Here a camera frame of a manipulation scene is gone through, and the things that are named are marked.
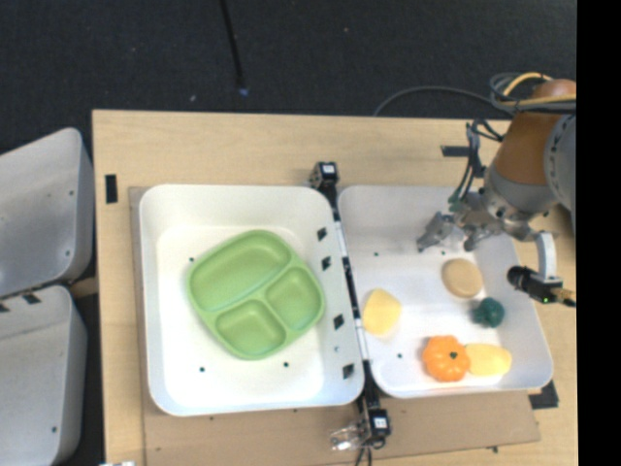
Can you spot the black cylinder on white bracket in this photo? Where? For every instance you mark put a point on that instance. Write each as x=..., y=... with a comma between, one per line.
x=531, y=281

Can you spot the pale yellow wedge toy food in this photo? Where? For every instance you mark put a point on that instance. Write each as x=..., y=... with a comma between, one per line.
x=381, y=313

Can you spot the green broccoli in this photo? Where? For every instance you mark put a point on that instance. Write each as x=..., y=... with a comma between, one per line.
x=489, y=312

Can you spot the thin black and white rod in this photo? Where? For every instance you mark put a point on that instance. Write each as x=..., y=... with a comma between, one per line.
x=347, y=265

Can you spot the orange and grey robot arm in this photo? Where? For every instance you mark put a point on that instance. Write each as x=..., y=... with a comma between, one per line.
x=526, y=148

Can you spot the green divided plate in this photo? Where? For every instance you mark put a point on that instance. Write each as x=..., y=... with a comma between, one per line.
x=252, y=289

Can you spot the pale yellow oval toy food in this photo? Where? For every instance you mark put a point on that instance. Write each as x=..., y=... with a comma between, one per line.
x=489, y=359

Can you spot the beige round biscuit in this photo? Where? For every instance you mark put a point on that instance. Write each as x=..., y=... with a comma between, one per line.
x=462, y=278

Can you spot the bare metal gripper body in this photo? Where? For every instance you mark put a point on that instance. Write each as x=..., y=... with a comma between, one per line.
x=485, y=214

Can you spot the orange pumpkin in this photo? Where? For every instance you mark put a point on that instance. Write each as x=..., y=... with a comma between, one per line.
x=445, y=359

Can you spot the white plastic tray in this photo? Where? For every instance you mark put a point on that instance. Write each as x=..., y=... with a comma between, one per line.
x=242, y=391
x=427, y=309

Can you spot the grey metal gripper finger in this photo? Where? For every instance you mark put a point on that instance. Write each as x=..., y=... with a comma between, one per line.
x=436, y=231
x=480, y=233

